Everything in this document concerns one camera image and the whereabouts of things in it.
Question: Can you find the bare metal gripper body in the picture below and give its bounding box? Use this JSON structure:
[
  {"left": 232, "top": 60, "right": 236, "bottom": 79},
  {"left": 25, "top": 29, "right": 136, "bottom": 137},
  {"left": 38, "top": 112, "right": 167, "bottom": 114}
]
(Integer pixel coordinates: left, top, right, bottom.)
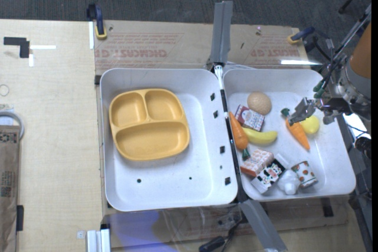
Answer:
[{"left": 315, "top": 77, "right": 372, "bottom": 116}]

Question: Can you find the yellow lemon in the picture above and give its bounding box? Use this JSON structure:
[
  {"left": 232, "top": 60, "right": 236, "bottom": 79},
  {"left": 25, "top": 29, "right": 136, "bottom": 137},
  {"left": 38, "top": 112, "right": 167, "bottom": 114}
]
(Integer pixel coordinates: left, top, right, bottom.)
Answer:
[{"left": 300, "top": 114, "right": 321, "bottom": 136}]

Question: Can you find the orange carrot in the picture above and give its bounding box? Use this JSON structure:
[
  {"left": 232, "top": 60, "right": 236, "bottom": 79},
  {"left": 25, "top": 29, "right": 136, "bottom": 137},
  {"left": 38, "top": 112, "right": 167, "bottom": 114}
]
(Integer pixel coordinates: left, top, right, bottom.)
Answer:
[
  {"left": 229, "top": 111, "right": 252, "bottom": 161},
  {"left": 280, "top": 107, "right": 312, "bottom": 152}
]

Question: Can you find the tan round bread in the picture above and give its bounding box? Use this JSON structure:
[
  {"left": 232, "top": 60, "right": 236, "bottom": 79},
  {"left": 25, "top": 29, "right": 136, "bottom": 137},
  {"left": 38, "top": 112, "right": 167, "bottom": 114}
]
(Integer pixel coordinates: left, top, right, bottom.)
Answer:
[{"left": 246, "top": 91, "right": 273, "bottom": 116}]

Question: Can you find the yellow banana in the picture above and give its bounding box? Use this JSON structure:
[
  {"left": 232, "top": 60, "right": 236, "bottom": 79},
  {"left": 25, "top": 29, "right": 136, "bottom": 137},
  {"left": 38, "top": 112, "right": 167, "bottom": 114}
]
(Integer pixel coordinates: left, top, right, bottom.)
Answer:
[{"left": 241, "top": 126, "right": 279, "bottom": 146}]

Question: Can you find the red and white small carton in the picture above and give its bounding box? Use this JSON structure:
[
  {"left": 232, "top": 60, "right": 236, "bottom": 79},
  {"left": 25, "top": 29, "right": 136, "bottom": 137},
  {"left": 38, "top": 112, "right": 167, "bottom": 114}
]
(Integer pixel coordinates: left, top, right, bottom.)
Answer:
[{"left": 234, "top": 104, "right": 266, "bottom": 132}]

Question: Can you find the white plastic tray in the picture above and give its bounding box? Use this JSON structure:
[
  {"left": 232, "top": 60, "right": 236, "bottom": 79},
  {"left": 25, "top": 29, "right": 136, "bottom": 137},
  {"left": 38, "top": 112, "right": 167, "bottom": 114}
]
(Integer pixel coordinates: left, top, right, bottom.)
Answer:
[
  {"left": 99, "top": 68, "right": 239, "bottom": 212},
  {"left": 221, "top": 68, "right": 357, "bottom": 202}
]

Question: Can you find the white can with orange print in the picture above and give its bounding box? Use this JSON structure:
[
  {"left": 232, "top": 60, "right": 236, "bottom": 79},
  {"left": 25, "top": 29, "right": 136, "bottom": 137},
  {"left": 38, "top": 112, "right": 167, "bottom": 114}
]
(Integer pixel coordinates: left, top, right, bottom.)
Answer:
[{"left": 291, "top": 160, "right": 319, "bottom": 189}]

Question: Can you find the orange and white carton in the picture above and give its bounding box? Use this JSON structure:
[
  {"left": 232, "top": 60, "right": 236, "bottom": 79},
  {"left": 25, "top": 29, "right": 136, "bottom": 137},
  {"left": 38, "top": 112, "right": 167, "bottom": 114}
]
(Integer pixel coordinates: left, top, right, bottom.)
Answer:
[{"left": 239, "top": 149, "right": 275, "bottom": 178}]

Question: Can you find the black and white cow carton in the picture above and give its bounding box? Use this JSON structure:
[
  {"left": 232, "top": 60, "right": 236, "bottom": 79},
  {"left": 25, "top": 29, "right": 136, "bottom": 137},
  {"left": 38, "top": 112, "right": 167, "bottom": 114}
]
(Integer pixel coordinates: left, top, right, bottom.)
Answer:
[{"left": 250, "top": 158, "right": 286, "bottom": 195}]

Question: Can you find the white plastic bottle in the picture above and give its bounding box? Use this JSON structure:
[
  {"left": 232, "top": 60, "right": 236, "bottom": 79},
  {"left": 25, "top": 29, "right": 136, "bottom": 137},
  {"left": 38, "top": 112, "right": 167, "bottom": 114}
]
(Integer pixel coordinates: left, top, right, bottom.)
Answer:
[{"left": 276, "top": 168, "right": 300, "bottom": 196}]

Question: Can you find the brown cardboard board red print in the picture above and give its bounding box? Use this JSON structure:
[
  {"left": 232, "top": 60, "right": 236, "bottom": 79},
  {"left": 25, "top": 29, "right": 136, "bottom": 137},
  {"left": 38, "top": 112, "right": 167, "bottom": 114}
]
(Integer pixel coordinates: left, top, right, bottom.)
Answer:
[{"left": 93, "top": 19, "right": 350, "bottom": 249}]

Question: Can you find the yellow divided plate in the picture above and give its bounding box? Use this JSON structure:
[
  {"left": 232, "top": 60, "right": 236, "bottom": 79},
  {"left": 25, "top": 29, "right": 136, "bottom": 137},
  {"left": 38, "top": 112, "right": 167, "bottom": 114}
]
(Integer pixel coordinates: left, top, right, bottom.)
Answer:
[{"left": 108, "top": 88, "right": 191, "bottom": 162}]

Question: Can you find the brown paper bag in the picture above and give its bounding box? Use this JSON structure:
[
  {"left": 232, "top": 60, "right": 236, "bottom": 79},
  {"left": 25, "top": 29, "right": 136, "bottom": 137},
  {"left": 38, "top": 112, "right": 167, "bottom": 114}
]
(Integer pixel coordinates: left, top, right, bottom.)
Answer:
[{"left": 0, "top": 125, "right": 21, "bottom": 252}]

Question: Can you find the black cylinder on white bracket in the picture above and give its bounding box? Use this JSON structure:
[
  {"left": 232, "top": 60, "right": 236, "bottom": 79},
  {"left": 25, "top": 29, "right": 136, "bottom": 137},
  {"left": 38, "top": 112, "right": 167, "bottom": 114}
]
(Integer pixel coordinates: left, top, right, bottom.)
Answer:
[{"left": 353, "top": 135, "right": 372, "bottom": 159}]

